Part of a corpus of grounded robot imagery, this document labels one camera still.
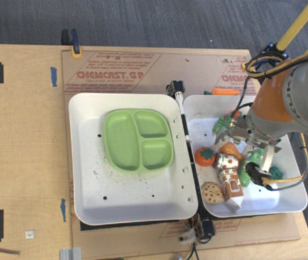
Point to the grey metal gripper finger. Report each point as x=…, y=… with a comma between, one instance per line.
x=220, y=140
x=247, y=151

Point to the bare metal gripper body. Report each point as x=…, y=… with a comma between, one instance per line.
x=241, y=131

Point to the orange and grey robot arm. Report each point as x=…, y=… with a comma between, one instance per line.
x=284, y=99

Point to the orange chicken drumstick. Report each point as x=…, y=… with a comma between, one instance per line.
x=231, y=149

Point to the green pea pod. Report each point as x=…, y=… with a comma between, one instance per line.
x=220, y=124

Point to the small red and green vegetable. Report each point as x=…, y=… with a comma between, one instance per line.
x=236, y=114

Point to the white can with red print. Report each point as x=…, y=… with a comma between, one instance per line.
x=225, y=162

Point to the red tomato with green top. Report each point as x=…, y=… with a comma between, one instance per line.
x=204, y=157

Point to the green pepper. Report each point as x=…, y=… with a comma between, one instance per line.
x=243, y=177

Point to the thin black and white rod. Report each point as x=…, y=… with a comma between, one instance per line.
x=187, y=134

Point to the dark green broccoli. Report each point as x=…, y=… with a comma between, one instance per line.
x=277, y=172

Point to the brown and white carton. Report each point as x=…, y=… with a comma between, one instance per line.
x=232, y=188

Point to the orange carrot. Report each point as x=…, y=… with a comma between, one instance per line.
x=224, y=91

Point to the white plastic tray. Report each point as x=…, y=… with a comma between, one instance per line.
x=265, y=199
x=132, y=194

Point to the brown chocolate chip biscuit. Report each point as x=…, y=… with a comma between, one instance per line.
x=211, y=193

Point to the brown cardboard board, red print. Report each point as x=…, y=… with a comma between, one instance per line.
x=170, y=69

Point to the green divided plate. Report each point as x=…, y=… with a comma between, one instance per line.
x=121, y=139

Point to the black cylinder on white bracket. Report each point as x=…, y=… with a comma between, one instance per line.
x=257, y=173

